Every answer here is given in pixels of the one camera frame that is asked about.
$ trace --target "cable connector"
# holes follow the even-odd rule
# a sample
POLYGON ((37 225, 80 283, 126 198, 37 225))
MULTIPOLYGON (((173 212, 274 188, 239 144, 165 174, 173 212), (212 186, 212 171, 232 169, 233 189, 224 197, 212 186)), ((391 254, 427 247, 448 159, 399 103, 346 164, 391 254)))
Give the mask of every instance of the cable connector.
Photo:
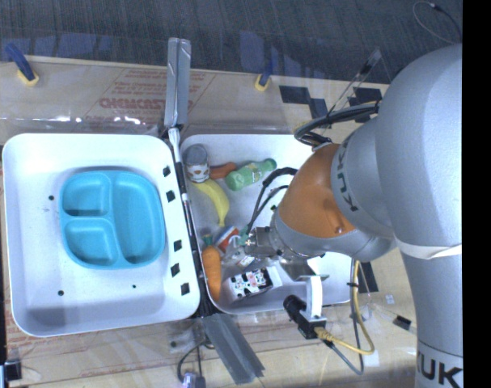
POLYGON ((307 340, 317 339, 319 336, 315 333, 315 328, 324 328, 326 326, 325 319, 320 318, 315 321, 309 321, 307 318, 305 318, 301 314, 301 311, 306 310, 307 304, 293 294, 285 299, 283 302, 283 307, 288 313, 290 320, 297 323, 299 332, 307 340))

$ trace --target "blue bowl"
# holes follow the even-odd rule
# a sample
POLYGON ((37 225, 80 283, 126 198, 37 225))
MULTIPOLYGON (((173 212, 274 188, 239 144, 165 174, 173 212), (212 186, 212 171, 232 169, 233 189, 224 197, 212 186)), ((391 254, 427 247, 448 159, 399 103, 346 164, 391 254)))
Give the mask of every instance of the blue bowl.
POLYGON ((166 243, 159 193, 130 171, 72 175, 60 191, 67 254, 87 268, 136 268, 156 260, 166 243))

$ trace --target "white plastic part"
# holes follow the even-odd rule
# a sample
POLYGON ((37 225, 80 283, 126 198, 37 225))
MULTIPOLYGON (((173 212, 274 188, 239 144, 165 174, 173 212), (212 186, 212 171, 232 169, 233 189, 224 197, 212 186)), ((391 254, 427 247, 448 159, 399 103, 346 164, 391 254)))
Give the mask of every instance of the white plastic part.
POLYGON ((5 144, 2 165, 11 305, 23 331, 102 331, 195 312, 200 290, 174 162, 163 141, 147 135, 25 133, 5 144), (102 168, 134 171, 158 189, 167 248, 153 263, 99 270, 67 255, 58 217, 61 186, 72 174, 102 168))

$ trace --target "hole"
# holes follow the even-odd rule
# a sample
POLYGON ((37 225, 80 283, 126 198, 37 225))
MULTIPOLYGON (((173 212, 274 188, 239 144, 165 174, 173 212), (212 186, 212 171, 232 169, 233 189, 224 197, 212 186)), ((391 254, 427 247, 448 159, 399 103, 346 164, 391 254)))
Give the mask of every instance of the hole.
POLYGON ((189 283, 184 283, 182 286, 180 286, 180 293, 182 296, 189 293, 189 283))
POLYGON ((173 191, 168 191, 166 193, 167 202, 171 203, 175 199, 175 193, 173 191))
POLYGON ((179 272, 180 272, 180 267, 179 264, 174 264, 173 266, 170 267, 171 270, 171 277, 175 277, 179 272))

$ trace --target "yellow cable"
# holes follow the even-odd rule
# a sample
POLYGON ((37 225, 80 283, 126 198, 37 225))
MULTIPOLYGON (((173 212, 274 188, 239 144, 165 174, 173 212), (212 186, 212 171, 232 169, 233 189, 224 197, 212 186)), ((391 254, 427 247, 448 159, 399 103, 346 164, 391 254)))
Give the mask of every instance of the yellow cable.
MULTIPOLYGON (((355 261, 354 269, 353 269, 353 282, 356 284, 358 281, 358 268, 360 267, 360 262, 355 261)), ((352 344, 348 344, 344 340, 338 339, 335 336, 333 336, 331 333, 326 331, 323 327, 316 327, 314 329, 315 333, 317 336, 322 339, 322 340, 327 340, 328 342, 333 342, 334 344, 339 344, 345 348, 351 349, 352 351, 356 353, 360 353, 361 355, 371 355, 375 353, 375 346, 373 345, 373 341, 369 337, 369 334, 367 333, 367 329, 364 325, 364 321, 362 320, 362 316, 360 315, 360 308, 358 306, 358 287, 354 286, 353 287, 353 303, 355 307, 355 314, 357 316, 357 322, 360 325, 360 328, 362 329, 362 332, 364 336, 366 337, 367 343, 370 346, 370 350, 366 351, 364 349, 357 348, 356 346, 352 344)))

